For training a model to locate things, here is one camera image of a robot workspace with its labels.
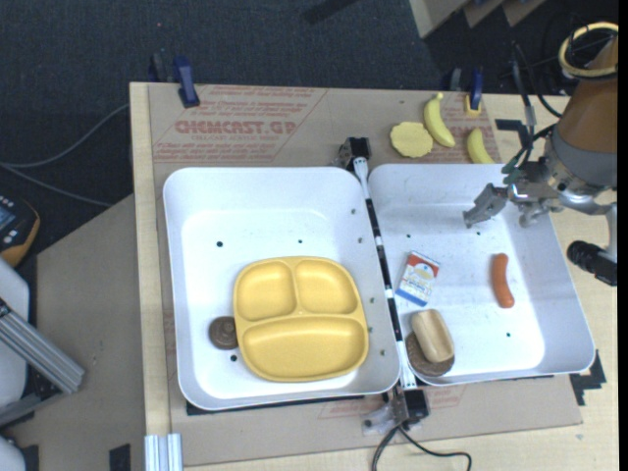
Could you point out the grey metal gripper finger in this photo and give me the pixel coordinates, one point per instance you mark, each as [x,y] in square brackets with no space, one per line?
[483,207]
[532,215]

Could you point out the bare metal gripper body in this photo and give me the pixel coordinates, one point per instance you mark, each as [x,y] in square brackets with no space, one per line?
[579,198]

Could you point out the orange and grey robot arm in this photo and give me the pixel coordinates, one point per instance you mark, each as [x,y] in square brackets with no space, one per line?
[589,111]

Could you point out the yellow banana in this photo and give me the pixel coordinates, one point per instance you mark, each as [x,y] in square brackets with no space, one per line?
[437,120]
[477,147]

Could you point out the orange sausage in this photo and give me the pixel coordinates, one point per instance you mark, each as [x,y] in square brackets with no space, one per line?
[502,280]

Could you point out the white and blue carton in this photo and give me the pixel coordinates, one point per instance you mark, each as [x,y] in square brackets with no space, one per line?
[418,277]

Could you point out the yellow round biscuit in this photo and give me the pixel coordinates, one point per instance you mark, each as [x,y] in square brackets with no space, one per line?
[411,139]

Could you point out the thin black and white rod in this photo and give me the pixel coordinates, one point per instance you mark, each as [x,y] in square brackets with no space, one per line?
[379,243]

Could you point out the white plastic tray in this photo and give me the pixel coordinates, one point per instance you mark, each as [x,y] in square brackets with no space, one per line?
[461,322]
[275,209]

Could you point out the tan bread bun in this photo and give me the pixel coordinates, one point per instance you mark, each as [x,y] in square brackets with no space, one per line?
[433,336]

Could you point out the large brown round biscuit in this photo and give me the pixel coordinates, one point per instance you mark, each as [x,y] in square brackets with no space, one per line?
[419,363]

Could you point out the yellow divided plate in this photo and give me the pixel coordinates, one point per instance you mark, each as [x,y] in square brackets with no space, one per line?
[299,341]

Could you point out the brown cardboard board red print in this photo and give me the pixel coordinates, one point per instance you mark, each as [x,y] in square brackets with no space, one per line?
[235,130]

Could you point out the small brown round biscuit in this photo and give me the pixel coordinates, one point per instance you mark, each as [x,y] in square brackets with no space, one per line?
[222,334]

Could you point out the black cylinder on white bracket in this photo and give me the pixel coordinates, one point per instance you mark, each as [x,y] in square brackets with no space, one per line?
[591,260]

